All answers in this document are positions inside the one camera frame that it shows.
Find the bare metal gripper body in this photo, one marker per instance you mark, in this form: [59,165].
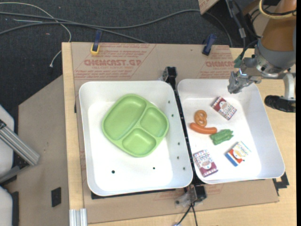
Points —
[265,70]

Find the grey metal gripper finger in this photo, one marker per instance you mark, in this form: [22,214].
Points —
[234,83]
[247,82]

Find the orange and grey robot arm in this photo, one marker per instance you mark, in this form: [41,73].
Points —
[278,32]

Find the red and white carton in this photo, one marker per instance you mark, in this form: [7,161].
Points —
[223,107]

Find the orange pretzel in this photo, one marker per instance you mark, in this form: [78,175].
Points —
[198,114]

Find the white plastic tray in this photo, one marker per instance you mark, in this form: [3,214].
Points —
[131,173]
[249,131]

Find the green bean pods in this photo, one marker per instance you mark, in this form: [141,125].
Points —
[221,136]

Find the orange sausage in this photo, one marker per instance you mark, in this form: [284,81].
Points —
[202,129]

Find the blue red yellow carton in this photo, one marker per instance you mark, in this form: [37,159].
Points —
[238,153]

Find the purple and white carton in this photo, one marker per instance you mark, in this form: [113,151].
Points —
[205,162]

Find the brown cardboard board red print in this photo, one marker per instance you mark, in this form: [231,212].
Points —
[131,62]

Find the green divided plate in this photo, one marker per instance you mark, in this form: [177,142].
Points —
[131,119]

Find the black cylinder on white bracket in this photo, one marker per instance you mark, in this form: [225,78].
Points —
[279,102]

